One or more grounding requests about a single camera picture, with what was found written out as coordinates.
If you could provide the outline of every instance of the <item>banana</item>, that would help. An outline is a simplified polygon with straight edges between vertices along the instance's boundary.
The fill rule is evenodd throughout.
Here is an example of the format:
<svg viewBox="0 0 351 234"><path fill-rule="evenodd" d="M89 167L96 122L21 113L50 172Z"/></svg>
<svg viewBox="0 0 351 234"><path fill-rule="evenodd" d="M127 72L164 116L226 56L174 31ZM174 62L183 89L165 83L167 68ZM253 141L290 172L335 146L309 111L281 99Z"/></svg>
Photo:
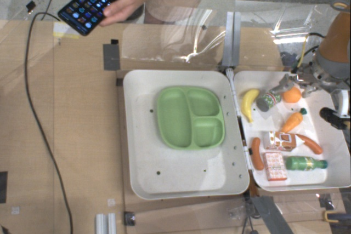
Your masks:
<svg viewBox="0 0 351 234"><path fill-rule="evenodd" d="M244 97L242 98L241 112L247 117L250 123L253 121L251 117L251 105L253 104L254 100L256 100L258 95L259 95L258 89L251 89L247 91Z"/></svg>

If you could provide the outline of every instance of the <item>table surface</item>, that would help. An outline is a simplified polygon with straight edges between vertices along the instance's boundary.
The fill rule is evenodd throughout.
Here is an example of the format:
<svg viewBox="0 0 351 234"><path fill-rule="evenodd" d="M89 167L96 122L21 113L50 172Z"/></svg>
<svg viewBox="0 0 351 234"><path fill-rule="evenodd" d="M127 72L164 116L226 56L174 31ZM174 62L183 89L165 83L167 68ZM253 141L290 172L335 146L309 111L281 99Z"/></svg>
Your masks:
<svg viewBox="0 0 351 234"><path fill-rule="evenodd" d="M88 37L76 37L55 34L57 24L45 20L34 25L29 84L64 180L75 233L93 234L94 218L100 213L116 213L117 233L208 234L233 233L233 229L240 233L244 221L241 196L150 202L133 193L123 86L116 86L116 80L132 69L215 70L223 38L210 52L204 52L201 60L185 64L174 58L188 54L189 43L194 50L194 38L201 38L197 50L204 50L224 27L210 26L199 36L198 29L192 27L116 24L98 27ZM7 200L0 204L0 224L11 233L69 233L58 177L25 94L24 55L29 26L28 20L0 21L0 172L8 172ZM173 48L175 56L167 56L163 46L165 40L172 44L177 40L159 34L182 37L182 43ZM120 44L119 71L104 70L103 44L112 39ZM160 48L163 56L157 61L154 58ZM267 28L243 27L240 50L238 70L284 68ZM325 209L316 196L322 193L330 194L335 209L344 212L338 189L318 194L271 194L261 190L261 195L274 196L294 233L331 233L329 224L322 220ZM229 218L229 209L234 209L235 219ZM135 227L123 225L124 211L137 214ZM259 233L269 233L262 219L253 224Z"/></svg>

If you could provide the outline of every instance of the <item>smartphone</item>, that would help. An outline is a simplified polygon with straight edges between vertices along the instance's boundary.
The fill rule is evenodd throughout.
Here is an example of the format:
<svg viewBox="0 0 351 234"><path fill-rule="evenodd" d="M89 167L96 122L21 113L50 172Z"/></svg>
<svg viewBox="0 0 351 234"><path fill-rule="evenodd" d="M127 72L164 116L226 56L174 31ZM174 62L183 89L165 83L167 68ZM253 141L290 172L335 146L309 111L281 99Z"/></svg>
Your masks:
<svg viewBox="0 0 351 234"><path fill-rule="evenodd" d="M106 6L116 0L72 0L58 12L59 18L81 35L88 35L104 18Z"/></svg>

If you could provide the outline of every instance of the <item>food item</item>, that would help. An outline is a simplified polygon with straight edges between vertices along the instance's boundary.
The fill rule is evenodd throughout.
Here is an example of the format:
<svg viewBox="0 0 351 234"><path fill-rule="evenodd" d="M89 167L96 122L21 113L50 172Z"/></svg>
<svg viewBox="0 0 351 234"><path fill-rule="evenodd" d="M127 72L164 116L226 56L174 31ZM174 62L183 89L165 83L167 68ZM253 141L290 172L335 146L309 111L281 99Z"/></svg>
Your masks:
<svg viewBox="0 0 351 234"><path fill-rule="evenodd" d="M256 98L258 97L258 95L259 95L258 89L251 89L247 91L244 97L242 98L241 112L247 117L250 123L253 121L251 117L251 106L254 100L256 100Z"/></svg>
<svg viewBox="0 0 351 234"><path fill-rule="evenodd" d="M303 115L306 113L306 109L302 108L299 112L295 112L290 115L280 131L283 133L290 132L293 128L298 126L303 121Z"/></svg>
<svg viewBox="0 0 351 234"><path fill-rule="evenodd" d="M283 101L288 103L295 103L301 99L301 92L297 87L292 87L289 91L281 94Z"/></svg>
<svg viewBox="0 0 351 234"><path fill-rule="evenodd" d="M263 142L264 148L270 150L292 151L297 146L305 144L315 154L319 155L323 153L322 147L315 141L300 134L269 131L263 139Z"/></svg>
<svg viewBox="0 0 351 234"><path fill-rule="evenodd" d="M315 141L305 135L295 134L297 137L304 141L305 146L308 146L315 154L319 155L323 153L322 147L320 147Z"/></svg>
<svg viewBox="0 0 351 234"><path fill-rule="evenodd" d="M261 140L259 138L254 138L251 144L252 164L256 170L264 169L264 164L262 162L261 156L259 155L260 143L261 143Z"/></svg>
<svg viewBox="0 0 351 234"><path fill-rule="evenodd" d="M270 108L275 106L280 101L280 94L273 94L272 92L267 92L257 99L256 105L261 111L267 112Z"/></svg>
<svg viewBox="0 0 351 234"><path fill-rule="evenodd" d="M288 170L314 170L315 168L326 169L328 167L328 162L325 160L304 156L287 157L285 164Z"/></svg>
<svg viewBox="0 0 351 234"><path fill-rule="evenodd" d="M265 153L263 159L269 181L287 179L287 172L281 152Z"/></svg>

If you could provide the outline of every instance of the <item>toy orange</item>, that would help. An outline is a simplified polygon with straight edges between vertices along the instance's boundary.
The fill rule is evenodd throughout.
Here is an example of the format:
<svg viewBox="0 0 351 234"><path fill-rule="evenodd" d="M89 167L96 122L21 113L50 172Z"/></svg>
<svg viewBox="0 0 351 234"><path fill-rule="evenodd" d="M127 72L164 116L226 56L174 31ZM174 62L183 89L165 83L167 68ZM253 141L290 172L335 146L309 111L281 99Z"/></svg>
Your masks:
<svg viewBox="0 0 351 234"><path fill-rule="evenodd" d="M298 88L292 87L289 91L282 93L284 102L294 103L298 102L301 98L301 92Z"/></svg>

